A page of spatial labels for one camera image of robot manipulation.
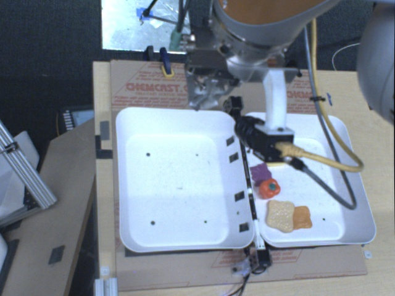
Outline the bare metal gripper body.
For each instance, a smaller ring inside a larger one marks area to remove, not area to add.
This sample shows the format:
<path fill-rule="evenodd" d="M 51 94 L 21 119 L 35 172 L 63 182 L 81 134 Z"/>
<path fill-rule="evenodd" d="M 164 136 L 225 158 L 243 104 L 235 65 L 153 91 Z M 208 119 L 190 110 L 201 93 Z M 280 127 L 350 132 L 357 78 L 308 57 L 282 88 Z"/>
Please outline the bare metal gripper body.
<path fill-rule="evenodd" d="M 187 74 L 198 82 L 263 81 L 271 71 L 285 71 L 285 51 L 301 32 L 293 22 L 246 24 L 212 22 L 196 28 L 187 46 Z"/>

